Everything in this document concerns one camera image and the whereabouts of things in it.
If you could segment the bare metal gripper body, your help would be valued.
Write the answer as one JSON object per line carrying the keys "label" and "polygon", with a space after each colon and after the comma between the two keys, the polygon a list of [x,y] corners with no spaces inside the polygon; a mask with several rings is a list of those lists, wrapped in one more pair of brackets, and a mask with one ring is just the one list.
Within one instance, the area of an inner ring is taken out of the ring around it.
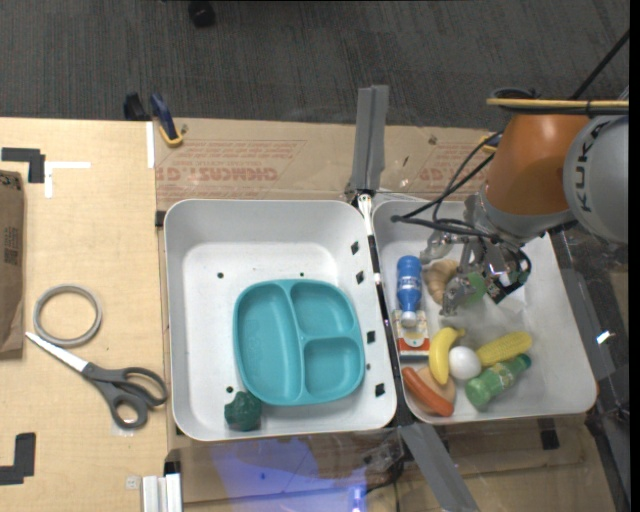
{"label": "bare metal gripper body", "polygon": [[452,231],[433,231],[427,240],[427,246],[420,253],[422,277],[430,279],[431,268],[436,265],[437,278],[445,277],[445,269],[450,264],[440,264],[451,251],[459,246],[457,272],[466,275],[477,272],[485,277],[498,278],[508,275],[508,258],[504,251],[502,233],[486,232],[480,235],[463,235]]}

